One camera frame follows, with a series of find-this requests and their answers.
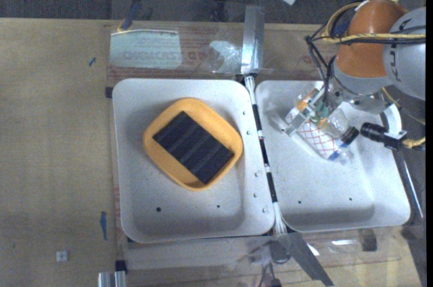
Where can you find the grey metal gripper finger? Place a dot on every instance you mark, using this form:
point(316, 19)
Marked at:
point(293, 117)
point(297, 127)

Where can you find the white plastic tray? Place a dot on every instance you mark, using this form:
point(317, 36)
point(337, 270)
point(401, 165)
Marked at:
point(189, 211)
point(321, 197)

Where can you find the thin black and white rod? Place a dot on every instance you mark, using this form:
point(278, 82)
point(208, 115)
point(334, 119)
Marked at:
point(267, 167)

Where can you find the brown cardboard board red print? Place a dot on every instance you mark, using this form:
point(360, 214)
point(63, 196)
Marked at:
point(209, 42)

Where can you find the clear bottle black cap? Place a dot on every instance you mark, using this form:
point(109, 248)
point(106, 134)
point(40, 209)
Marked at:
point(350, 136)

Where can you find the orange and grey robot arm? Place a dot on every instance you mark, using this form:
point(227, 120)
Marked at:
point(365, 52)

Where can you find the clear bottle red lattice label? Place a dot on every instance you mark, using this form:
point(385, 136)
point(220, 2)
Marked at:
point(321, 141)

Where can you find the black cylinder on white bracket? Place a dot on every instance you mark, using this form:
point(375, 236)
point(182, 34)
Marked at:
point(382, 135)

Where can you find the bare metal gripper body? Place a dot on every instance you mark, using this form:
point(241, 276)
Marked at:
point(363, 103)

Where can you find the orange plate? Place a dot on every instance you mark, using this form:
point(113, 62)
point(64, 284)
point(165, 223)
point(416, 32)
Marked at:
point(159, 157)

